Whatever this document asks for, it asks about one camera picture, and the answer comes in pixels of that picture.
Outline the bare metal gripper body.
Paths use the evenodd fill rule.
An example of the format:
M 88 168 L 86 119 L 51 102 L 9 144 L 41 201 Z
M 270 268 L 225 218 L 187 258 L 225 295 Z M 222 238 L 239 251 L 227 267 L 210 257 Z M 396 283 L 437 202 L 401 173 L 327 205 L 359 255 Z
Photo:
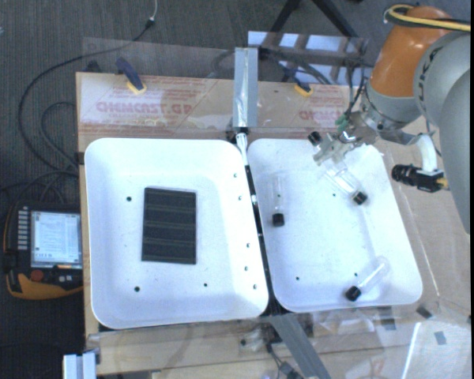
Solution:
M 374 144 L 382 123 L 382 115 L 371 106 L 346 111 L 340 117 L 340 141 L 344 144 Z

